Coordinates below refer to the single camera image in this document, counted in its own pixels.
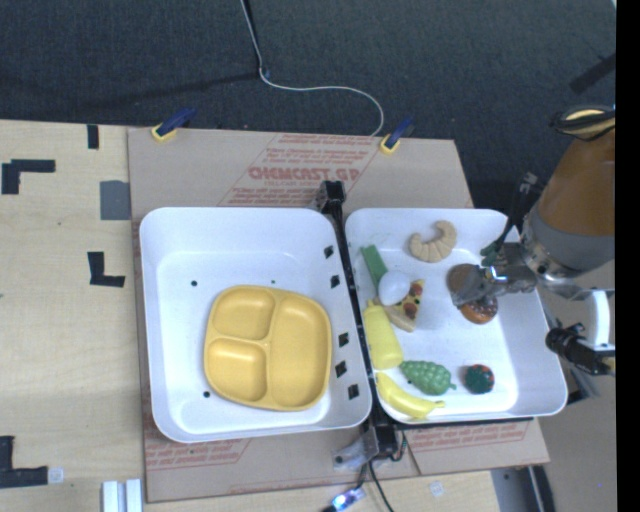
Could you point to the white plastic tray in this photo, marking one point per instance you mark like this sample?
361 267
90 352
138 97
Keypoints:
175 320
465 345

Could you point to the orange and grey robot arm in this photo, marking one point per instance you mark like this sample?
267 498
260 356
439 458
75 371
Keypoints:
580 200

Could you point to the pizza slice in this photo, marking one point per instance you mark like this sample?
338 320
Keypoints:
411 306

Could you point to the white egg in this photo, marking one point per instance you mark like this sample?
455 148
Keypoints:
393 288

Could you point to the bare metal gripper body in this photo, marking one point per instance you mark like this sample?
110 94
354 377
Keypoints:
520 272

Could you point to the red and green strawberry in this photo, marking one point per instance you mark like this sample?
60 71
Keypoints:
478 379

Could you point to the brown doughnut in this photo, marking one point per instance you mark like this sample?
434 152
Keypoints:
480 311

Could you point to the black cylinder on white bracket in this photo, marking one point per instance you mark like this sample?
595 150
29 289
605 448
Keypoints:
575 345

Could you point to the green grapes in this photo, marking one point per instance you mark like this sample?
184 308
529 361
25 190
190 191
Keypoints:
427 377

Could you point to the thin black rod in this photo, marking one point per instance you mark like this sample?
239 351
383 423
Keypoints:
356 295

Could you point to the yellow squeeze bottle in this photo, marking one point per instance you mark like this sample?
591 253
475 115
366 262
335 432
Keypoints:
382 340

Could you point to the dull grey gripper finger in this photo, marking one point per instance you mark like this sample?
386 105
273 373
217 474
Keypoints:
462 280
489 287

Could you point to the yellow banana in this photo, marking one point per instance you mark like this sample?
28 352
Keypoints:
402 399

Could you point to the brown cardboard board red print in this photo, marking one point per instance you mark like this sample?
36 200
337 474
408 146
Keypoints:
210 170

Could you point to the green rectangular stick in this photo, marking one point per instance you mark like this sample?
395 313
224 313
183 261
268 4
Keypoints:
372 262

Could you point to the beige croissant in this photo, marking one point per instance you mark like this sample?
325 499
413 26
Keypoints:
434 246

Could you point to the yellow divided plate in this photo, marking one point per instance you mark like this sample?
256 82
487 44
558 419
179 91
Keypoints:
295 350

